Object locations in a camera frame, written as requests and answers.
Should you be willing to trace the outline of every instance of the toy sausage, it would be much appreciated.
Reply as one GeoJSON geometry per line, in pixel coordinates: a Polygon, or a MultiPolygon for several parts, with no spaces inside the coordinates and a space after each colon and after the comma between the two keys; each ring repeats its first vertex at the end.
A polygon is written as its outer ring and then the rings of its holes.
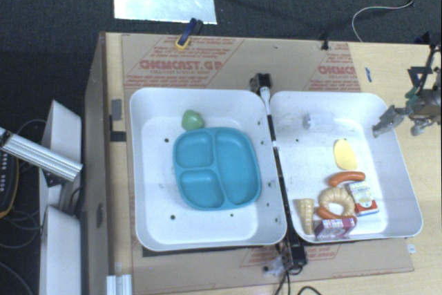
{"type": "Polygon", "coordinates": [[[318,216],[320,216],[322,219],[330,220],[330,219],[342,219],[342,218],[353,218],[354,223],[356,224],[358,222],[358,218],[356,216],[341,216],[335,213],[332,213],[330,210],[328,210],[326,207],[319,206],[316,209],[316,213],[318,216]]]}
{"type": "Polygon", "coordinates": [[[344,181],[363,181],[365,179],[365,174],[363,172],[357,171],[344,171],[337,173],[332,178],[329,179],[329,185],[336,187],[338,184],[344,181]]]}

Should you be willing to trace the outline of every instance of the black device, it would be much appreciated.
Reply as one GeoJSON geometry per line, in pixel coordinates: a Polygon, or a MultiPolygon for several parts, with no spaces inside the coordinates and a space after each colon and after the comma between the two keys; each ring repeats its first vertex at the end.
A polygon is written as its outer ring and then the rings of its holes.
{"type": "Polygon", "coordinates": [[[19,184],[18,159],[0,152],[0,219],[8,215],[19,184]]]}

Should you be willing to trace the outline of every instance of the white cable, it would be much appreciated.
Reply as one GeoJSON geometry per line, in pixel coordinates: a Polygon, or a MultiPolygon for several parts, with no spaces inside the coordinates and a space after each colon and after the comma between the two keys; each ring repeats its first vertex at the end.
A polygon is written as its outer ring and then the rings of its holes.
{"type": "Polygon", "coordinates": [[[402,6],[368,6],[366,8],[360,9],[355,15],[353,15],[353,19],[352,19],[352,28],[353,28],[353,32],[356,35],[356,37],[358,37],[358,40],[360,42],[363,42],[363,40],[359,37],[355,27],[354,27],[354,20],[355,18],[362,12],[366,11],[366,10],[371,10],[371,9],[378,9],[378,10],[399,10],[399,9],[404,9],[407,8],[408,6],[412,5],[414,3],[414,0],[410,0],[408,3],[406,3],[405,5],[402,6]]]}

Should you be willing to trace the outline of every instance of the small carton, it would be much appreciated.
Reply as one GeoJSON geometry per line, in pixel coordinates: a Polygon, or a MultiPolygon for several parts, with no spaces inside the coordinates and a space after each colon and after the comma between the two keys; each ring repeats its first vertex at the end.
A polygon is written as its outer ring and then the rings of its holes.
{"type": "Polygon", "coordinates": [[[315,235],[321,240],[342,238],[355,226],[356,223],[353,218],[321,220],[319,225],[315,228],[315,235]]]}
{"type": "Polygon", "coordinates": [[[379,211],[367,181],[350,183],[347,185],[347,190],[353,197],[354,211],[357,216],[377,213],[379,211]]]}

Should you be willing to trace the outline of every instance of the black carpet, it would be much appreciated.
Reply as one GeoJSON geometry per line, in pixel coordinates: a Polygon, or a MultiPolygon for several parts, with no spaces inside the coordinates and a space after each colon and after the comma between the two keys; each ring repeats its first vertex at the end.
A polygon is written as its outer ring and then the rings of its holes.
{"type": "MultiPolygon", "coordinates": [[[[201,35],[356,41],[353,14],[366,6],[401,6],[408,0],[215,0],[216,26],[201,35]]],[[[356,20],[368,42],[413,43],[424,32],[441,32],[441,0],[416,0],[395,11],[370,10],[356,20]]],[[[83,97],[101,30],[179,33],[178,23],[113,18],[113,0],[0,0],[0,126],[16,131],[45,119],[53,99],[83,114],[83,97]]],[[[21,176],[16,208],[38,207],[37,172],[21,176]]],[[[27,235],[0,220],[0,242],[27,235]]],[[[0,262],[38,292],[39,239],[19,250],[0,247],[0,262]]],[[[26,294],[0,267],[0,294],[26,294]]]]}

